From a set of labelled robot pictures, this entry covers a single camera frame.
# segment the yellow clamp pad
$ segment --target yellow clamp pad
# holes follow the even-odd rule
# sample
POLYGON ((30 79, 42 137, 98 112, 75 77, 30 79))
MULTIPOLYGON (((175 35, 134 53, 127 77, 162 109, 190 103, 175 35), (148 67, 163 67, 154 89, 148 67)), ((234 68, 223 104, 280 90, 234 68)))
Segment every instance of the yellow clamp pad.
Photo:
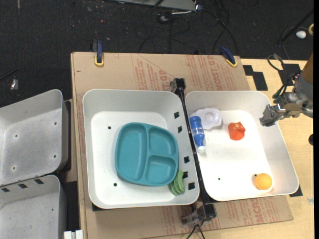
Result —
POLYGON ((227 62, 231 67, 236 67, 236 66, 237 66, 237 61, 235 62, 235 64, 233 64, 233 63, 230 62, 228 59, 226 59, 226 62, 227 62))
POLYGON ((94 63, 95 63, 96 66, 103 66, 103 64, 104 64, 103 56, 102 56, 101 63, 98 63, 98 56, 94 56, 94 63))

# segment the white ball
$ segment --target white ball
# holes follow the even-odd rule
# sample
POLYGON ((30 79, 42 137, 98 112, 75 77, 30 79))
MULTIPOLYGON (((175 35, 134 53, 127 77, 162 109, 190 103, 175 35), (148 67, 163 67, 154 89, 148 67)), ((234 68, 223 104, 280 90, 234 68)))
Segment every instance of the white ball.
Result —
POLYGON ((305 31, 298 31, 297 33, 296 33, 296 37, 298 37, 299 39, 305 39, 305 37, 306 37, 306 32, 305 31))

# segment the black hole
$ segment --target black hole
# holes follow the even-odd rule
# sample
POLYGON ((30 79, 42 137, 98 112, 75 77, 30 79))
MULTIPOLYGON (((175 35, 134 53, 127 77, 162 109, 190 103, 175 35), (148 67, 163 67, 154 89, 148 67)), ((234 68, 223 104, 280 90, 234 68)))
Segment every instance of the black hole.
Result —
POLYGON ((40 179, 35 179, 34 181, 35 181, 37 184, 44 184, 44 182, 41 181, 40 179))
POLYGON ((18 184, 19 186, 20 186, 20 188, 22 188, 22 189, 25 189, 25 188, 27 188, 27 186, 25 185, 25 184, 23 184, 23 183, 21 183, 21 184, 18 184))
POLYGON ((183 179, 187 178, 188 177, 188 172, 184 172, 183 173, 183 179))
POLYGON ((191 182, 188 184, 188 190, 194 189, 195 188, 195 183, 191 182))
POLYGON ((189 162, 189 157, 185 157, 184 158, 184 163, 186 164, 186 163, 188 163, 189 162))
POLYGON ((3 192, 9 192, 10 190, 9 189, 7 189, 7 188, 3 188, 3 189, 1 189, 3 192))

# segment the blue clamp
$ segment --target blue clamp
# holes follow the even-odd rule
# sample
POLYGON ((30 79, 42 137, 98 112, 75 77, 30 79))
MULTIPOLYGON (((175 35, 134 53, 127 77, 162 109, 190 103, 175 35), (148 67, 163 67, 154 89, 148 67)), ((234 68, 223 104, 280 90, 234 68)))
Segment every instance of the blue clamp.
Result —
POLYGON ((231 53, 231 51, 227 48, 225 48, 224 46, 220 47, 220 54, 223 55, 226 58, 226 62, 232 66, 232 67, 236 67, 237 66, 237 62, 233 56, 233 54, 231 53))
POLYGON ((102 46, 102 41, 98 40, 97 41, 97 54, 94 57, 95 58, 95 65, 97 66, 103 66, 104 61, 103 61, 103 46, 102 46))

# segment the red object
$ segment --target red object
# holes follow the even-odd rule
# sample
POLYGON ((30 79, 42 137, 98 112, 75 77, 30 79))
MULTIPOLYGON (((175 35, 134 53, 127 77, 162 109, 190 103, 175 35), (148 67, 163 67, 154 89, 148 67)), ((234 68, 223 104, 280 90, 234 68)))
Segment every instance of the red object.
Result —
POLYGON ((230 139, 238 141, 244 138, 246 129, 241 122, 230 123, 228 125, 230 139))

